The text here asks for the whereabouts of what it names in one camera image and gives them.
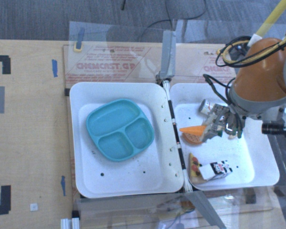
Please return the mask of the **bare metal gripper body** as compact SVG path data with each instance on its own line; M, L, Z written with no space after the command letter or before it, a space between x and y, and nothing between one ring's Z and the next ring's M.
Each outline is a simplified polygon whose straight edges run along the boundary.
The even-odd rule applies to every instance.
M242 135L244 124L239 114L234 113L229 107L215 104L211 110L211 133L212 135Z

